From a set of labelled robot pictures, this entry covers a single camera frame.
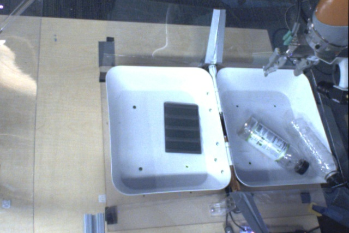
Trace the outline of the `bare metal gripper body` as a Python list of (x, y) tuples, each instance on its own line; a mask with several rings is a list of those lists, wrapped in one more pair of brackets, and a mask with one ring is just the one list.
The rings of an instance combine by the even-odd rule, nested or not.
[(297, 23), (285, 34), (285, 46), (290, 59), (331, 64), (348, 47), (348, 27), (308, 23), (301, 30)]

